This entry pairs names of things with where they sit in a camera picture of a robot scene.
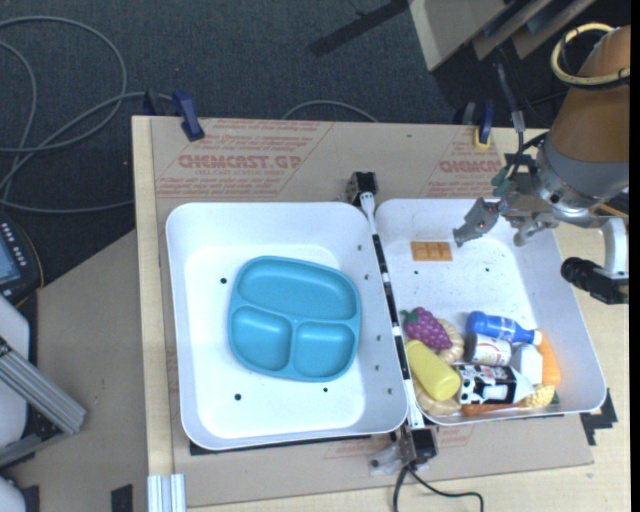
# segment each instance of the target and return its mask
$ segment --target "white bottle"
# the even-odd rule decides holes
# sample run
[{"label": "white bottle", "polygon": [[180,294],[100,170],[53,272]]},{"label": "white bottle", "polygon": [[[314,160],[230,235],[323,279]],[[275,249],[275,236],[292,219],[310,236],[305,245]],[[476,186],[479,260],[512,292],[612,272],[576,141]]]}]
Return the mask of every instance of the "white bottle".
[{"label": "white bottle", "polygon": [[542,354],[534,345],[518,343],[513,346],[511,366],[532,386],[542,383]]}]

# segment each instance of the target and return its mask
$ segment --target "purple grapes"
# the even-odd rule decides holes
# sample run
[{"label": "purple grapes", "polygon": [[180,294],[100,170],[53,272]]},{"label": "purple grapes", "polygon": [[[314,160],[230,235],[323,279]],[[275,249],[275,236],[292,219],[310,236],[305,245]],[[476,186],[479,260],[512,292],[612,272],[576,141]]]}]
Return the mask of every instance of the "purple grapes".
[{"label": "purple grapes", "polygon": [[449,335],[430,311],[417,307],[411,313],[406,311],[400,313],[405,317],[402,327],[409,337],[422,341],[433,350],[451,348]]}]

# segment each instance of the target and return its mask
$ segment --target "blue bottle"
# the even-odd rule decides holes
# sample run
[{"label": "blue bottle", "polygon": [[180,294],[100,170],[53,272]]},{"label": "blue bottle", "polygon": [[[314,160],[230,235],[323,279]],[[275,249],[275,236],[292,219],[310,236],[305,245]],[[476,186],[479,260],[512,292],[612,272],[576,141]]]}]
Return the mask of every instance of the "blue bottle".
[{"label": "blue bottle", "polygon": [[512,343],[526,342],[539,345],[542,334],[537,329],[523,329],[515,320],[503,316],[487,315],[472,311],[467,317],[467,332],[485,334]]}]

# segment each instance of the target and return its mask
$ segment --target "yellow cable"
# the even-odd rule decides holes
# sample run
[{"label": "yellow cable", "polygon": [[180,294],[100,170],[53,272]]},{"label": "yellow cable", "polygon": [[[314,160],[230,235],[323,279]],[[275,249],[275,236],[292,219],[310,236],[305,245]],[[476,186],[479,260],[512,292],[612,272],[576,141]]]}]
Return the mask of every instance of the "yellow cable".
[{"label": "yellow cable", "polygon": [[567,85],[574,86],[582,86],[582,87],[599,87],[608,84],[612,84],[615,82],[620,82],[622,80],[631,78],[631,66],[620,69],[617,73],[610,73],[608,75],[603,76],[575,76],[566,73],[558,64],[558,58],[560,57],[560,52],[562,51],[562,47],[566,45],[569,41],[577,37],[579,34],[584,32],[591,31],[600,31],[609,33],[612,30],[616,30],[615,28],[605,25],[604,23],[587,23],[585,25],[581,25],[577,28],[574,28],[568,31],[561,39],[558,41],[556,46],[553,48],[551,52],[551,70],[553,74],[556,75],[560,80],[562,80]]}]

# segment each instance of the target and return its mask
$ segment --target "white tray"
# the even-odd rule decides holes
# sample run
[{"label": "white tray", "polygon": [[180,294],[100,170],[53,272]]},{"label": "white tray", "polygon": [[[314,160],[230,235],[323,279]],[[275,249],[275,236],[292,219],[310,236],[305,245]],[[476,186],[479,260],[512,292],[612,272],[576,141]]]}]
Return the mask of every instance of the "white tray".
[{"label": "white tray", "polygon": [[[560,402],[539,409],[506,409],[472,418],[434,416],[442,425],[585,412],[600,407],[606,385],[571,285],[560,276],[562,256],[553,231],[536,234],[524,247],[500,218],[483,238],[458,248],[453,229],[473,200],[394,199],[380,205],[376,222],[396,307],[423,306],[453,323],[464,335],[467,314],[513,318],[525,328],[543,329],[552,344],[562,382]],[[413,261],[411,241],[449,242],[452,261]]]},{"label": "white tray", "polygon": [[[407,398],[378,262],[364,215],[332,203],[189,203],[167,220],[180,408],[189,438],[226,450],[389,432]],[[335,268],[356,285],[361,338],[331,382],[252,372],[233,356],[227,312],[247,261],[281,256]]]}]

